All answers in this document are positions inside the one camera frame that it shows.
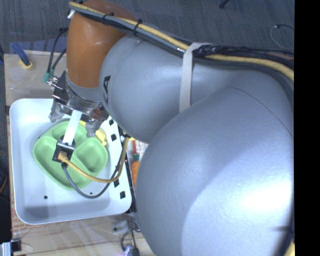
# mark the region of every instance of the black hole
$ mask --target black hole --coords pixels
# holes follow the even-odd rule
[[[116,188],[116,187],[120,184],[120,182],[119,182],[119,180],[117,179],[113,184],[114,184],[114,187]]]
[[[120,199],[125,198],[126,197],[126,192],[122,191],[120,192]]]
[[[111,140],[112,140],[112,141],[115,141],[116,139],[117,139],[117,136],[116,136],[115,134],[112,134],[112,135],[111,135]]]

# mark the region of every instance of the green divided plate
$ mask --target green divided plate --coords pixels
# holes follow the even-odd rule
[[[69,121],[63,121],[43,134],[34,144],[32,153],[36,163],[53,181],[67,190],[74,190],[61,168],[61,163],[52,160],[57,142],[66,133],[68,123]],[[96,177],[108,162],[109,154],[106,147],[95,136],[87,137],[87,130],[81,125],[78,125],[74,141],[75,150],[71,161],[85,173]],[[70,166],[67,170],[80,189],[92,181]]]

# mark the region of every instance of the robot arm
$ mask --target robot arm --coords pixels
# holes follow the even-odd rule
[[[102,0],[70,7],[67,72],[56,84],[68,98],[56,97],[55,112],[82,111],[93,130],[111,115],[149,143],[136,202],[153,252],[283,255],[294,212],[293,62],[200,47],[181,112],[188,44]]]

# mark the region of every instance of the gray carpet floor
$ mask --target gray carpet floor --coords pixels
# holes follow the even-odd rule
[[[223,9],[219,7],[221,1],[110,0],[145,23],[194,42],[294,51],[294,0],[230,0]],[[12,53],[13,42],[25,50],[50,51],[59,28],[69,25],[68,2],[1,0],[0,44],[4,52]],[[283,26],[272,30],[275,25]],[[8,163],[5,81],[0,66],[0,169],[7,175]],[[8,185],[1,196],[9,200]],[[9,205],[1,201],[0,211],[9,214]],[[5,235],[10,233],[7,229],[0,220],[0,243],[10,236]]]

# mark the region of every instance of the white tray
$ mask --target white tray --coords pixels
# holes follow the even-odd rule
[[[58,122],[70,118],[65,115],[60,121],[51,123],[48,116],[52,104],[52,99],[24,98],[15,101],[10,108],[14,199],[19,218],[27,224],[37,225],[126,212],[131,206],[132,195],[125,166],[118,186],[111,183],[103,195],[87,199],[55,183],[35,162],[32,150],[38,137]],[[118,163],[122,147],[116,122],[109,125],[107,120],[101,129],[106,134],[109,161],[97,177],[109,179]],[[111,139],[112,134],[117,137],[114,141]],[[92,181],[82,191],[96,195],[105,185]],[[125,194],[125,197],[121,198],[120,193]]]

